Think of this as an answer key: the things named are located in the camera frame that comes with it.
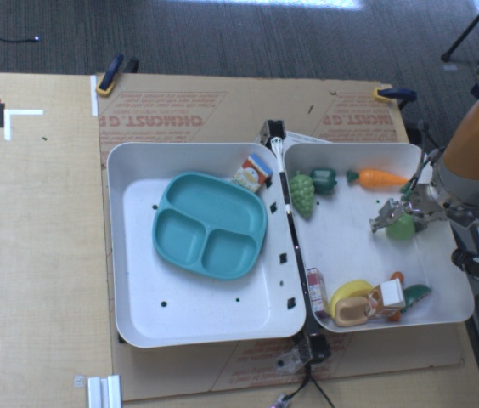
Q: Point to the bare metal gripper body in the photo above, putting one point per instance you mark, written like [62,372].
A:
[427,202]

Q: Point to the orange carrot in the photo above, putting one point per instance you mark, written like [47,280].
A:
[379,178]

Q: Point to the teal divided plate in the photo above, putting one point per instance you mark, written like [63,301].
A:
[210,223]

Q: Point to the small orange toy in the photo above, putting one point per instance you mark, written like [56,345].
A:
[397,276]

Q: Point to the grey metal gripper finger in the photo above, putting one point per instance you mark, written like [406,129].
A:
[420,225]
[386,216]

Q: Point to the yellow banana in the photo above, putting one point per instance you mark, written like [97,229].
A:
[350,289]

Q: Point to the orange and white carton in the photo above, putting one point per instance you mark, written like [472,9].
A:
[251,173]

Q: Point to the thin black and white rod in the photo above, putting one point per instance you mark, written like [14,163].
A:
[292,228]

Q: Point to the brown and white carton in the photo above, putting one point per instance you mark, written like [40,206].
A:
[388,298]

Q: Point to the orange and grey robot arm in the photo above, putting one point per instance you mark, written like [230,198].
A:
[475,147]

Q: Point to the green grapes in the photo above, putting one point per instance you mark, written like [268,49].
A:
[302,194]

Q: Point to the dark green watermelon slice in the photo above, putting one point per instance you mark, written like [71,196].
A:
[414,293]

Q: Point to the brown cardboard board red print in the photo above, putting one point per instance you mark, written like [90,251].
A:
[171,113]

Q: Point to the light green apple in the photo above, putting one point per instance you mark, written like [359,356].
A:
[401,229]

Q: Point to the white plastic tray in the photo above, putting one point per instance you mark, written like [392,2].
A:
[350,249]
[205,313]

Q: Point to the dark green bell pepper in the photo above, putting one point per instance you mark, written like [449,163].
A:
[323,180]

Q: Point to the pink carton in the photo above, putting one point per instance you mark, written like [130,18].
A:
[317,291]

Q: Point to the tan bread slice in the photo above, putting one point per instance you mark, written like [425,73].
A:
[350,312]

